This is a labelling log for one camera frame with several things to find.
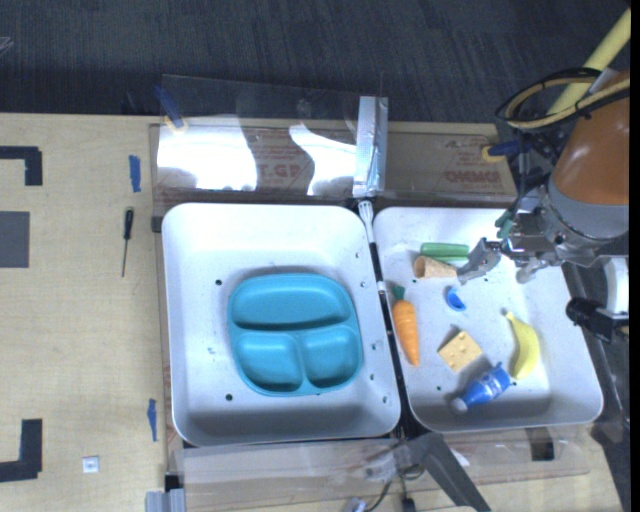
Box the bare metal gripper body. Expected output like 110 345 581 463
499 192 619 270

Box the tan ice cream cone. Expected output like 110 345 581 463
412 255 459 280

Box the white plastic tray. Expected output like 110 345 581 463
160 201 403 448
372 205 605 434

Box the blue and white bottle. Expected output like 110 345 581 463
451 362 513 414

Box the green cylinder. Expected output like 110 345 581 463
419 241 471 262

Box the yellow foam tube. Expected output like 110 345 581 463
553 6 631 122

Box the black cylinder on white bracket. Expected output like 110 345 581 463
565 256 631 345

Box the orange carrot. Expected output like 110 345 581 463
390 284 421 369

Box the black screwdriver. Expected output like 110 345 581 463
120 205 136 279

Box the blue divided plate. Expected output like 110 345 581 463
226 272 364 398

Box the yellow cheese wedge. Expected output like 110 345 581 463
437 326 485 374

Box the yellow banana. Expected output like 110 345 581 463
504 310 542 381

